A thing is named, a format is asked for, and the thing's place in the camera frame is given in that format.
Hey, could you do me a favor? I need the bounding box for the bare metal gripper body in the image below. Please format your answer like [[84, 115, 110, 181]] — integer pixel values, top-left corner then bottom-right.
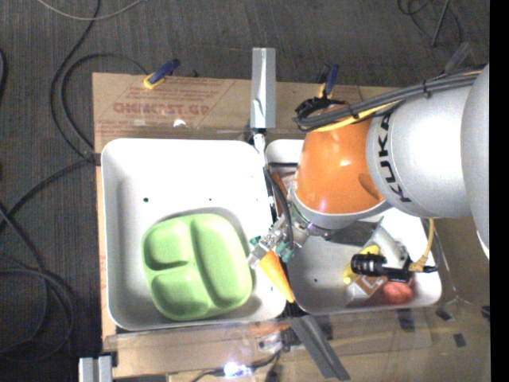
[[279, 212, 332, 251]]

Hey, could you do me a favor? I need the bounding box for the orange toy carrot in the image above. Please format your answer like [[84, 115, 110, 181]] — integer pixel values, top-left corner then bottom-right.
[[258, 248, 296, 304]]

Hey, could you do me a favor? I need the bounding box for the white plastic tray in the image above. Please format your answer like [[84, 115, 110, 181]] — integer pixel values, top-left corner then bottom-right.
[[100, 137, 288, 332], [264, 138, 444, 316]]

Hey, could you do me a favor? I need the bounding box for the green divided plate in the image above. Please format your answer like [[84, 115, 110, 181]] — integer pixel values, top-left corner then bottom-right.
[[141, 212, 255, 322]]

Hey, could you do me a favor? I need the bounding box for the brown and white carton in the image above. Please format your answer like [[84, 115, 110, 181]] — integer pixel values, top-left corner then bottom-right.
[[344, 273, 390, 308]]

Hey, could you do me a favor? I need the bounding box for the red toy food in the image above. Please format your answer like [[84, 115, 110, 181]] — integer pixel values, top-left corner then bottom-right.
[[382, 279, 415, 306]]

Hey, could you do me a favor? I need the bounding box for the brown cardboard board, red print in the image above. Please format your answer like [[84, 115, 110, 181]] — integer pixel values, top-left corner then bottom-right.
[[91, 72, 453, 380]]

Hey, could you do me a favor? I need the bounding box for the black cylinder on white bracket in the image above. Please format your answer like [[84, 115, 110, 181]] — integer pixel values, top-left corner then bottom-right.
[[350, 217, 414, 283]]

